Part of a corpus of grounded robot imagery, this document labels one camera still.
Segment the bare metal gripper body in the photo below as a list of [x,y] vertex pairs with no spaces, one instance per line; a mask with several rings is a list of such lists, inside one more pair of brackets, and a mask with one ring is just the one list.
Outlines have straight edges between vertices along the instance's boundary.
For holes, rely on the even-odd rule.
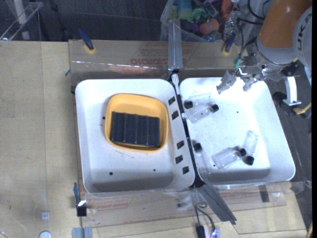
[[287,76],[294,76],[295,68],[292,63],[279,64],[260,54],[254,54],[253,56],[244,56],[241,59],[239,73],[242,77],[280,81]]

